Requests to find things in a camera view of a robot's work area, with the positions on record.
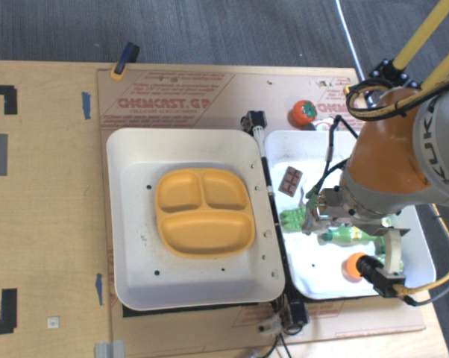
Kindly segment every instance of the white cable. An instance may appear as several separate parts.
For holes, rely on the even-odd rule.
[[[352,57],[354,58],[354,62],[356,64],[357,67],[357,74],[359,75],[359,78],[361,81],[364,81],[364,74],[362,73],[362,68],[360,67],[360,62],[359,62],[359,58],[357,57],[357,53],[356,50],[354,48],[354,44],[352,43],[352,39],[351,39],[351,35],[349,34],[349,30],[347,28],[347,24],[345,23],[345,19],[344,19],[344,14],[342,13],[342,9],[341,9],[341,3],[339,0],[335,0],[336,1],[336,6],[337,6],[337,10],[339,12],[339,16],[341,18],[341,23],[344,27],[344,32],[345,32],[345,36],[347,37],[347,41],[349,43],[349,46],[351,47],[351,53],[352,53]]]
[[[257,142],[261,157],[266,157],[266,149],[264,148],[264,128],[263,126],[253,127],[253,136]]]

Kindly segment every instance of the orange toy fruit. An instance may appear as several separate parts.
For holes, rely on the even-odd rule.
[[[362,252],[357,252],[355,254],[352,254],[349,256],[347,261],[345,262],[345,271],[351,276],[352,278],[361,278],[360,272],[357,270],[357,260],[365,256]]]
[[[292,108],[292,117],[301,126],[311,123],[317,117],[314,103],[307,100],[296,102]]]

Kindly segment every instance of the white tray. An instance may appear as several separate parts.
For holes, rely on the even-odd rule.
[[[236,130],[121,129],[107,141],[115,261],[120,301],[134,310],[268,302],[284,288],[274,222],[254,139]],[[256,236],[231,257],[179,257],[160,240],[154,188],[173,169],[215,167],[248,190]]]
[[[275,131],[265,139],[272,185],[278,213],[297,208],[304,188],[307,193],[322,176],[329,133],[326,131]],[[347,131],[334,134],[331,166],[349,157],[355,139]],[[294,197],[278,190],[288,166],[301,170],[303,176]],[[340,171],[331,174],[325,187],[339,183]],[[402,260],[406,286],[420,286],[435,280],[435,268],[414,207],[406,207],[392,216],[395,227],[411,229],[402,237]],[[292,279],[296,288],[308,298],[323,300],[372,296],[377,293],[366,280],[350,282],[342,275],[341,265],[355,252],[374,254],[374,245],[320,245],[317,236],[302,232],[283,232]]]

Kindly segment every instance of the green plastic bottle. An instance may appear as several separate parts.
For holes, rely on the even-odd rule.
[[[341,225],[335,230],[329,230],[319,235],[319,239],[323,242],[335,242],[336,244],[353,245],[367,244],[383,238],[382,236],[369,236],[363,230],[357,227],[348,227]]]

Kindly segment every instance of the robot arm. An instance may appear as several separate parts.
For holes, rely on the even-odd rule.
[[[339,185],[320,190],[307,205],[305,233],[322,222],[344,222],[386,238],[391,248],[384,266],[366,258],[357,263],[383,297],[395,297],[394,285],[404,284],[398,274],[400,236],[408,231],[386,224],[388,216],[416,204],[449,206],[449,78],[432,93],[391,88],[375,109],[360,115],[350,107],[351,114],[367,122],[342,167]],[[351,90],[348,98],[354,94]],[[405,101],[411,104],[400,110]]]

